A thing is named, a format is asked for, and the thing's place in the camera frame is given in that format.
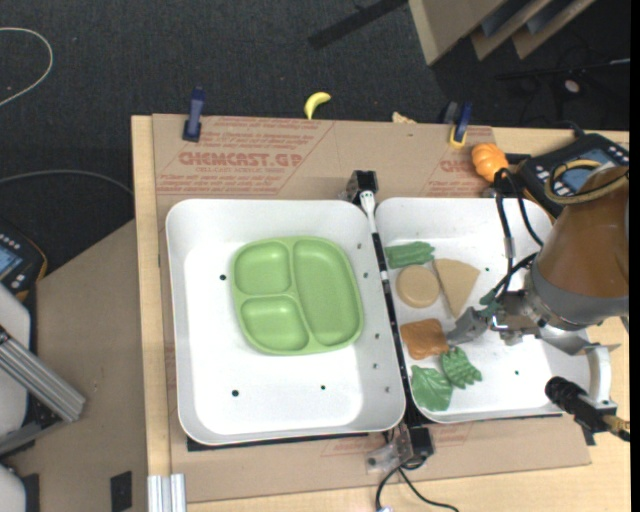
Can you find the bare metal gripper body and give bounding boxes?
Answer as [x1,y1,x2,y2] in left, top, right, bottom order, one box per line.
[487,291,553,341]

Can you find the green ridged toy leaf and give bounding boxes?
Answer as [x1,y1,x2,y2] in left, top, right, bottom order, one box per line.
[439,345,484,390]

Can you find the tan triangular pizza slice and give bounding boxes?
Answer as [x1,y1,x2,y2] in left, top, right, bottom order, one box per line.
[432,257,482,320]

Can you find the orange-brown toy bread slice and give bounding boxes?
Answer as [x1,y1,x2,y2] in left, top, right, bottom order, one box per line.
[399,317,451,361]

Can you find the white plastic tray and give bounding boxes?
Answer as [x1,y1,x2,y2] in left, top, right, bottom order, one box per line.
[373,196,592,426]
[164,198,407,446]

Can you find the tan round biscuit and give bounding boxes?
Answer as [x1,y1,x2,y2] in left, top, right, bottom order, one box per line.
[395,264,442,309]

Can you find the green smooth toy leaf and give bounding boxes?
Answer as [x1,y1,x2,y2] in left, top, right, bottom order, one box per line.
[410,364,455,413]

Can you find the green toy beans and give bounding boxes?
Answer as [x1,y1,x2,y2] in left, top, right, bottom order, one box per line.
[383,240,437,270]

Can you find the thin black and white rod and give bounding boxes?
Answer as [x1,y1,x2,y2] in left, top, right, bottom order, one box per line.
[359,191,417,427]

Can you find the green divided plate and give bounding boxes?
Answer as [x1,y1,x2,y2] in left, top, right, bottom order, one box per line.
[230,235,365,357]

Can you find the brown cardboard board red print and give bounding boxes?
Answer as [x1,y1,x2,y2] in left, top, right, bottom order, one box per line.
[151,113,593,504]

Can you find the yellow banana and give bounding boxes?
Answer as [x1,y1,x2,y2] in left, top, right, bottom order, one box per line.
[304,91,333,121]

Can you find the black cylinder on white bracket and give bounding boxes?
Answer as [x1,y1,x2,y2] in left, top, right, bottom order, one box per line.
[544,344,619,432]

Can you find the black block with thin wires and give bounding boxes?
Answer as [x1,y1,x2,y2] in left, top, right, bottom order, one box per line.
[406,424,436,459]
[348,169,379,202]

